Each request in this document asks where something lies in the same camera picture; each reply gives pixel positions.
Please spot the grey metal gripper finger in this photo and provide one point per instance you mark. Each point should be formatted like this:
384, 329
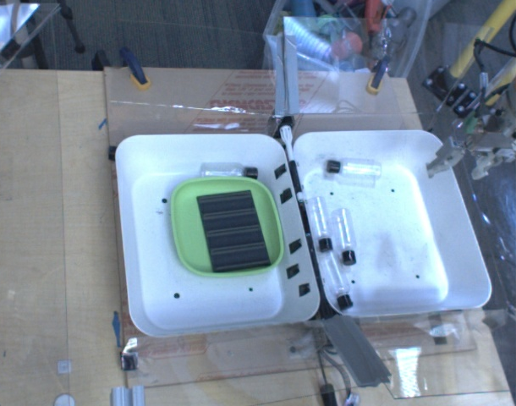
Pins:
492, 159
447, 157

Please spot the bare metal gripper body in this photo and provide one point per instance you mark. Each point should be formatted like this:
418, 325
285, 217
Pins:
497, 135

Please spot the clear bottle with black cap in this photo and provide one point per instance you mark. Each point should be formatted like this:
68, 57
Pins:
319, 220
359, 171
222, 170
336, 277
344, 231

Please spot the white plastic tray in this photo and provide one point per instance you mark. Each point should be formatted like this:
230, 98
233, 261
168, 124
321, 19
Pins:
402, 235
156, 235

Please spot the clear plastic bin of toys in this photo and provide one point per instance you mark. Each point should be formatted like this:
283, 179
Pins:
347, 23

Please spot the black ribbed rectangular block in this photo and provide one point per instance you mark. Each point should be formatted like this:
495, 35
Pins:
234, 231

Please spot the brown cardboard board red print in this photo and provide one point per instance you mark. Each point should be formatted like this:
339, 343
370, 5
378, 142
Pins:
190, 100

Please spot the green plate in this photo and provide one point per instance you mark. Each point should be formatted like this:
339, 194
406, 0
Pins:
186, 226

